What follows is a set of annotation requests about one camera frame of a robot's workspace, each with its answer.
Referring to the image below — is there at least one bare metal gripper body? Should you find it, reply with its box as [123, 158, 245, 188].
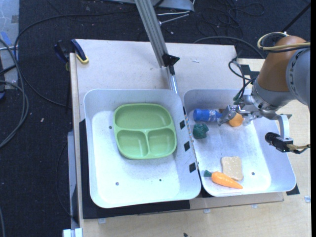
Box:
[234, 95, 280, 120]

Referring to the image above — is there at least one orange round toy food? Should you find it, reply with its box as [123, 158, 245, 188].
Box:
[228, 112, 245, 128]

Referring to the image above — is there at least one blue bottle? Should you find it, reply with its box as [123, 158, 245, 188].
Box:
[193, 108, 223, 123]

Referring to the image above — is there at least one white plastic tray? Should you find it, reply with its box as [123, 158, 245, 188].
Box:
[83, 88, 202, 209]
[183, 89, 297, 198]

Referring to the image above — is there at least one green broccoli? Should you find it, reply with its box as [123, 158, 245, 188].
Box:
[192, 122, 209, 140]

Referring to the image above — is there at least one pale bread slice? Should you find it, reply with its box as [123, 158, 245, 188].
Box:
[220, 156, 244, 182]

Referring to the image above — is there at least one thin black and white rod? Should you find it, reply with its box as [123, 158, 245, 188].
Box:
[168, 67, 199, 174]

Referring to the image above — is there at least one orange carrot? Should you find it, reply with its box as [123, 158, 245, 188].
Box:
[203, 169, 244, 190]

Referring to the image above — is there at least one black block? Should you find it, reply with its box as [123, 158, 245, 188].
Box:
[161, 53, 180, 68]

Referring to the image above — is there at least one green divided plate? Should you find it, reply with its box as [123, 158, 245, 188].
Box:
[113, 103, 178, 160]

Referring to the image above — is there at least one pale flat board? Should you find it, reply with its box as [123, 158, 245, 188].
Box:
[74, 39, 284, 210]

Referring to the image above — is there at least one black cylinder on white bracket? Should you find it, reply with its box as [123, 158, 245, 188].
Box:
[265, 114, 294, 154]

